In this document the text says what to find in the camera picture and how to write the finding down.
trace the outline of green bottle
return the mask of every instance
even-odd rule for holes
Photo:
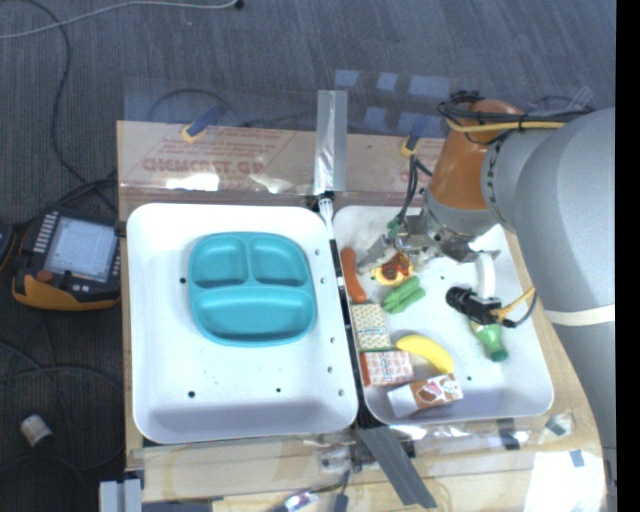
[[[494,363],[504,361],[509,357],[502,345],[500,324],[482,325],[476,322],[470,322],[470,324],[473,334],[482,342],[485,352]]]

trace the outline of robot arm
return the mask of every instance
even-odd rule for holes
[[[615,109],[532,116],[473,95],[453,105],[461,113],[457,129],[444,143],[420,215],[407,218],[395,245],[466,262],[477,257],[469,243],[496,223],[517,235],[591,405],[614,512]],[[515,129],[504,119],[515,120]]]

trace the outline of blue divided plate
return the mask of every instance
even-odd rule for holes
[[[209,235],[191,252],[188,278],[194,321],[216,343],[283,345],[304,337],[316,322],[307,258],[284,236]]]

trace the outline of orange hot dog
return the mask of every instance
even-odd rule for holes
[[[367,300],[367,294],[360,286],[356,273],[356,253],[351,247],[345,247],[340,252],[342,259],[342,270],[344,272],[344,282],[351,300],[355,303],[362,303]]]

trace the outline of dark floor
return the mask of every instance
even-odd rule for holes
[[[149,114],[173,84],[313,96],[388,73],[402,78],[397,87],[423,77],[445,95],[464,86],[523,107],[547,96],[566,102],[583,87],[594,108],[616,101],[614,0],[131,5],[7,37],[114,5],[0,3],[1,221],[24,227],[82,183],[113,177],[116,121]],[[153,115],[177,120],[195,96],[173,97],[174,111]],[[354,130],[372,129],[364,111],[350,115]],[[114,187],[101,190],[68,206],[114,217]],[[121,311],[41,312],[17,303],[10,288],[11,263],[0,274],[0,510],[97,511],[98,483],[123,467]],[[48,455],[19,431],[33,413],[54,433]]]

